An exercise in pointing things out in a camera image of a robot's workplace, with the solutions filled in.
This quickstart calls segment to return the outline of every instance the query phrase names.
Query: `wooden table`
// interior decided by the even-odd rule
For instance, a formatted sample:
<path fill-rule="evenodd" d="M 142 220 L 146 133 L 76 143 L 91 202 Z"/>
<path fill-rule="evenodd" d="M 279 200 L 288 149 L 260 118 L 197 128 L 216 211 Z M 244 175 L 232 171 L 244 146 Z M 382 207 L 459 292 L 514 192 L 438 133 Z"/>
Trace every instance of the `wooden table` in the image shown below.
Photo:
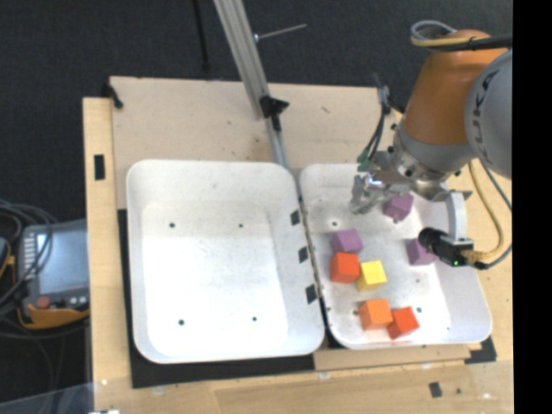
<path fill-rule="evenodd" d="M 95 409 L 122 414 L 513 412 L 511 256 L 479 273 L 492 313 L 495 361 L 465 362 L 486 348 L 480 344 L 371 351 L 322 346 L 314 354 L 315 371 L 308 373 L 133 388 L 116 217 L 126 206 L 126 172 L 147 158 L 269 161 L 272 154 L 264 122 L 254 118 L 242 83 L 125 77 L 110 82 L 124 104 L 121 110 L 107 98 L 83 101 Z M 273 97 L 290 103 L 281 121 L 294 174 L 315 162 L 354 162 L 379 117 L 374 88 L 270 89 Z M 399 119 L 388 118 L 388 125 Z M 386 128 L 381 148 L 391 137 Z M 473 191 L 464 172 L 449 187 Z M 478 174 L 509 243 L 510 213 L 483 171 Z M 511 181 L 497 180 L 511 197 Z M 468 199 L 467 212 L 476 248 L 492 248 L 498 237 L 476 194 Z"/>

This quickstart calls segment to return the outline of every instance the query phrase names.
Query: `dark background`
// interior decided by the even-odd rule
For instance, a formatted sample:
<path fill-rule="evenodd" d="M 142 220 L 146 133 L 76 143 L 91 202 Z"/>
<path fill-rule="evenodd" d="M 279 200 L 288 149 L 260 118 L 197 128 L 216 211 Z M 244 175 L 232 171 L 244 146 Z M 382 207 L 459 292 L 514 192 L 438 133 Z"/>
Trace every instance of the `dark background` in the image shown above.
<path fill-rule="evenodd" d="M 99 97 L 109 76 L 237 80 L 213 2 L 198 1 L 209 71 L 191 0 L 0 0 L 0 198 L 85 217 L 82 98 Z M 427 56 L 410 44 L 414 22 L 490 35 L 513 26 L 513 0 L 243 2 L 257 34 L 308 25 L 261 41 L 269 83 L 374 86 L 377 72 L 402 105 Z M 84 331 L 61 339 L 41 341 L 58 386 L 86 382 Z M 35 342 L 0 336 L 0 402 L 46 391 L 46 363 Z"/>

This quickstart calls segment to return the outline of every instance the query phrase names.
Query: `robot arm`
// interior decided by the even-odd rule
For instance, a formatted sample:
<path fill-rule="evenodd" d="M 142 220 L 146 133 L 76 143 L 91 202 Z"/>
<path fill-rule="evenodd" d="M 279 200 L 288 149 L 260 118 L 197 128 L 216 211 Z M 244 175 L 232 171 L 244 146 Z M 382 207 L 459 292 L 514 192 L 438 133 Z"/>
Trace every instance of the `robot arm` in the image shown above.
<path fill-rule="evenodd" d="M 440 36 L 427 39 L 416 26 L 440 30 Z M 447 201 L 448 234 L 424 229 L 418 240 L 450 265 L 473 265 L 465 256 L 473 249 L 463 231 L 465 211 L 453 198 L 467 198 L 471 192 L 451 192 L 445 181 L 476 158 L 511 179 L 512 50 L 504 47 L 511 45 L 511 38 L 455 31 L 435 22 L 415 27 L 412 42 L 427 47 L 430 56 L 395 128 L 392 147 L 370 153 L 367 147 L 359 157 L 359 171 L 367 173 L 354 179 L 351 210 L 368 213 L 389 197 L 409 191 L 429 201 Z M 379 88 L 380 100 L 385 89 Z"/>

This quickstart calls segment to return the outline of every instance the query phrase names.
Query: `purple block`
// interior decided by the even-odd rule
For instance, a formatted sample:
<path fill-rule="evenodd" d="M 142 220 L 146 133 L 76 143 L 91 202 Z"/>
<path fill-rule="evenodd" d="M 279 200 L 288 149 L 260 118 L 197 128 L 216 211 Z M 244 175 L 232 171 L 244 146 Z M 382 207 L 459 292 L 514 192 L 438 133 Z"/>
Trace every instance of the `purple block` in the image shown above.
<path fill-rule="evenodd" d="M 406 253 L 412 266 L 427 266 L 439 258 L 420 245 L 417 239 L 406 244 Z"/>
<path fill-rule="evenodd" d="M 413 203 L 414 197 L 412 195 L 393 197 L 386 202 L 383 214 L 392 217 L 396 221 L 402 221 L 411 212 Z"/>
<path fill-rule="evenodd" d="M 329 242 L 335 253 L 359 253 L 363 248 L 361 237 L 356 229 L 337 231 Z"/>

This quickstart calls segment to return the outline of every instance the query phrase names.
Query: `yellow block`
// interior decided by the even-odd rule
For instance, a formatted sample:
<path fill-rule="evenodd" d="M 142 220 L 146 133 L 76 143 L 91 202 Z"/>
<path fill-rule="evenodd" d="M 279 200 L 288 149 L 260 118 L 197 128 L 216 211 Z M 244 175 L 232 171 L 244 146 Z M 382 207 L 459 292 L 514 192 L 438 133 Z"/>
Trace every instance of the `yellow block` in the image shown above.
<path fill-rule="evenodd" d="M 387 282 L 386 272 L 380 260 L 370 260 L 361 263 L 361 275 L 355 281 L 359 292 L 375 290 Z"/>

